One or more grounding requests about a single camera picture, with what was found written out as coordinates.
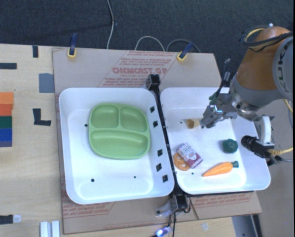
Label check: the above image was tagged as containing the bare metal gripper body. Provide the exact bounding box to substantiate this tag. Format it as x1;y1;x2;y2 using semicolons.
203;93;259;127

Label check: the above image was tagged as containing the tan bread piece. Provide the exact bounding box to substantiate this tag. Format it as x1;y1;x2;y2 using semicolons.
185;118;200;129

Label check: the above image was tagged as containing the white plastic tray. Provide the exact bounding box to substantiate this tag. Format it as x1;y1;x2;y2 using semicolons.
58;87;176;205
159;86;272;196

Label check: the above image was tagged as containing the green broccoli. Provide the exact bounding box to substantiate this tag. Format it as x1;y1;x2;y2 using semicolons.
221;138;239;155

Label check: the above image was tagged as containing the red and white carton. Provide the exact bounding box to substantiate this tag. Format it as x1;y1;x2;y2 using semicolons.
176;142;204;169

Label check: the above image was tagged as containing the orange carrot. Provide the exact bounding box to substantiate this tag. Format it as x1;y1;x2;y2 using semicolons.
202;160;240;178

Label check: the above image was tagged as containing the orange pretzel biscuit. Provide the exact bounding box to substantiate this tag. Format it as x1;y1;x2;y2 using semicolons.
173;152;191;172

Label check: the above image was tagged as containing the green divided plate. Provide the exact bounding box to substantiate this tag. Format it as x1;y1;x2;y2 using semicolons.
88;102;151;160

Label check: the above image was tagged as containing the brown cardboard board red print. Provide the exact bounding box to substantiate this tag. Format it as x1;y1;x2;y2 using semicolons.
51;47;263;235

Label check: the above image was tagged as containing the white block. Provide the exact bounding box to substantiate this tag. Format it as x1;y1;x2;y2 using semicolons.
51;220;61;237
39;221;49;237

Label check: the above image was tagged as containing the orange cube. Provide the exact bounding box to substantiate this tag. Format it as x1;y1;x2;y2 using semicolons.
0;91;14;105
0;103;14;117

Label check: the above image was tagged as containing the dark green cube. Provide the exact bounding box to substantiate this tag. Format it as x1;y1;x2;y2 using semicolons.
0;116;13;130

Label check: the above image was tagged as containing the blue cube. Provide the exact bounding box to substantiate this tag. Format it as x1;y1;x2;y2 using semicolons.
0;127;13;148

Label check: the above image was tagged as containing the black cylinder on white bracket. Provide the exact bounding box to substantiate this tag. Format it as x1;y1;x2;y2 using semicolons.
240;116;275;159

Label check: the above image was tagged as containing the black block with wires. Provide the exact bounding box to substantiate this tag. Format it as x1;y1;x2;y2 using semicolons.
170;193;189;212
147;74;161;91

